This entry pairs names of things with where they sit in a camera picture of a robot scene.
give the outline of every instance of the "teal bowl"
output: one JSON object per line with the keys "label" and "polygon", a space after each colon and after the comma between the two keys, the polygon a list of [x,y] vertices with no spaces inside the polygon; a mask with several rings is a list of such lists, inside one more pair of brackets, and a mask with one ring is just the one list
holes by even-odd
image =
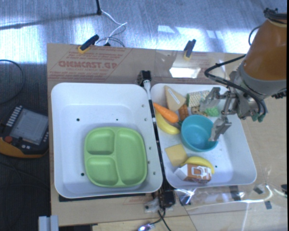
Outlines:
{"label": "teal bowl", "polygon": [[202,115],[190,115],[181,126],[181,141],[195,152],[208,152],[214,149],[217,141],[209,141],[213,122]]}

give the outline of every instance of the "metal floor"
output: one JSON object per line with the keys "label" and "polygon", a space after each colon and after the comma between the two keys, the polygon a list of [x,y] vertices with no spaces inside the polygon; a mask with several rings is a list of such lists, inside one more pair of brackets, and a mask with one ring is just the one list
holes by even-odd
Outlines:
{"label": "metal floor", "polygon": [[[21,93],[0,105],[0,120],[17,103],[47,111],[47,43],[82,44],[97,34],[97,45],[112,35],[111,46],[181,51],[196,39],[194,51],[246,53],[251,30],[265,21],[264,9],[287,12],[287,0],[99,2],[113,20],[96,14],[95,0],[0,0],[0,59],[18,63],[26,76]],[[14,66],[0,64],[0,101],[20,78]],[[50,214],[50,197],[32,185],[49,184],[48,155],[16,160],[0,154],[0,162],[0,230],[37,230],[38,216]],[[11,165],[43,183],[19,176]],[[22,189],[20,182],[30,187]]]}

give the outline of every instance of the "banana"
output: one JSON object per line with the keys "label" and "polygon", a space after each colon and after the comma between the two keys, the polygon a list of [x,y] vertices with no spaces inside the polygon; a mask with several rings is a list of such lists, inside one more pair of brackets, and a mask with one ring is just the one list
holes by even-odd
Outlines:
{"label": "banana", "polygon": [[169,124],[165,120],[165,118],[161,115],[161,113],[158,112],[157,110],[155,110],[155,118],[156,118],[156,123],[158,127],[165,133],[172,134],[172,135],[180,133],[180,130],[176,128],[175,126]]}
{"label": "banana", "polygon": [[214,174],[215,172],[212,163],[210,163],[207,159],[202,158],[200,156],[189,157],[184,163],[181,164],[181,166],[184,166],[185,164],[193,164],[193,165],[209,167],[211,169],[212,174]]}

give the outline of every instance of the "divided green plate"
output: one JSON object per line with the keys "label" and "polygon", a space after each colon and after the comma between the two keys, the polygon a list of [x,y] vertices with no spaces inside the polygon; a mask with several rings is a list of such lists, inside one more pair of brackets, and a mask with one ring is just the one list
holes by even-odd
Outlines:
{"label": "divided green plate", "polygon": [[85,139],[86,173],[101,187],[131,187],[147,175],[147,159],[142,136],[124,127],[91,130]]}

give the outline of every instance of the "carrot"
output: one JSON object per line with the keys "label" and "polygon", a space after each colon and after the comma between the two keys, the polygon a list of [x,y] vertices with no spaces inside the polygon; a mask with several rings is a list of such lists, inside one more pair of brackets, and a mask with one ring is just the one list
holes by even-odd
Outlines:
{"label": "carrot", "polygon": [[176,123],[179,121],[179,116],[172,110],[165,108],[157,103],[153,103],[154,108],[156,108],[160,114],[169,122]]}

